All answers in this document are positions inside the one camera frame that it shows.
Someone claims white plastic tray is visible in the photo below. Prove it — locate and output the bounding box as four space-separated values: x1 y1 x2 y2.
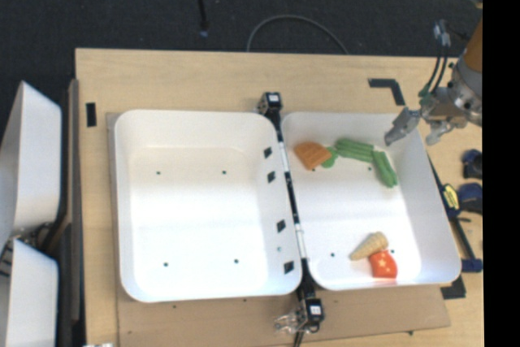
113 108 304 304
279 111 464 293

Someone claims red packet with yellow stars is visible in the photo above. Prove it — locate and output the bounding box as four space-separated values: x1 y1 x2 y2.
368 249 399 280

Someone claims beige toy ice cream cone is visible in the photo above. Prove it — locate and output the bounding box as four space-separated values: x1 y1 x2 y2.
349 231 390 262

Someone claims thin black and white rod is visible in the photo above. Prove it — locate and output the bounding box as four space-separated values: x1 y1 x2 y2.
268 108 317 300

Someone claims orange toy carrot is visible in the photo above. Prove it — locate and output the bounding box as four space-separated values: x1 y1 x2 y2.
292 141 339 171

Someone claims black block with wires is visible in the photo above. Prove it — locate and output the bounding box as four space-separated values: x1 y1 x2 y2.
303 297 326 324
258 91 284 115

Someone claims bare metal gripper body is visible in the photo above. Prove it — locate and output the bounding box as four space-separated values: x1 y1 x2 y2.
419 86 484 128

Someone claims green toy bean pod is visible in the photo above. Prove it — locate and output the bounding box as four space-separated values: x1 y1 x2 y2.
371 150 400 189
334 137 381 164

